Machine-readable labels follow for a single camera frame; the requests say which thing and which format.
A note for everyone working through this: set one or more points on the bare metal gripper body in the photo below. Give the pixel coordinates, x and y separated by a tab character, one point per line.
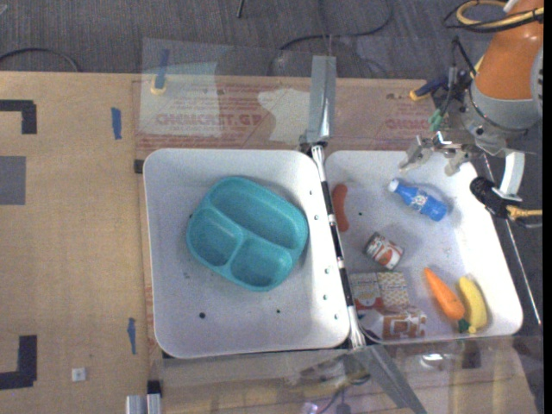
453	141

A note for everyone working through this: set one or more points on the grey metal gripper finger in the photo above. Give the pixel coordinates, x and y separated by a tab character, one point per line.
415	153
456	164

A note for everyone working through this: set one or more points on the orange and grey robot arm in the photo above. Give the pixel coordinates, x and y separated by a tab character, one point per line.
506	71

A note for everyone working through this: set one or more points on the blue bottle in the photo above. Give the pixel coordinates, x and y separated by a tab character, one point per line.
420	201

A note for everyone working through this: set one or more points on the white plastic tray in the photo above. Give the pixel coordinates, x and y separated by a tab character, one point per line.
259	317
453	248

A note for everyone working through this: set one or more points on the red sausage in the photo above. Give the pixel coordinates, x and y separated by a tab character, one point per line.
340	207

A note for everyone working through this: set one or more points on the red and white can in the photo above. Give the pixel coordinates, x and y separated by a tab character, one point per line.
384	252

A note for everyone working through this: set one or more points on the thin black and white rod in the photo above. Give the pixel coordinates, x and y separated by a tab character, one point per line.
331	214

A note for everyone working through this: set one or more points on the orange carrot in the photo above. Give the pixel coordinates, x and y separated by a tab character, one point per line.
444	296

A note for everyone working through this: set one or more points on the beige patterned carton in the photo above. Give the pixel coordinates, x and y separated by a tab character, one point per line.
393	290

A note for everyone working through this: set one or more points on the yellow banana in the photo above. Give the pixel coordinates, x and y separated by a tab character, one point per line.
474	304

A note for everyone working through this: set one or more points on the white and red carton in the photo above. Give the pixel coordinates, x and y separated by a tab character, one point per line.
365	290

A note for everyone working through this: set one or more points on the orange and white packet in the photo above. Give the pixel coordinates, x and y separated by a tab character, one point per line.
401	325

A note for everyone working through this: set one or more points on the brown cardboard board red print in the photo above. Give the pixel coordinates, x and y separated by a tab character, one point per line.
241	114

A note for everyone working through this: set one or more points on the teal divided plate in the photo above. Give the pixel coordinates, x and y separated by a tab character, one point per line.
248	233

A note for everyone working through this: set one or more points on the black cylinder on white bracket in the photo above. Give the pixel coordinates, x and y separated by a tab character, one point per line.
491	194

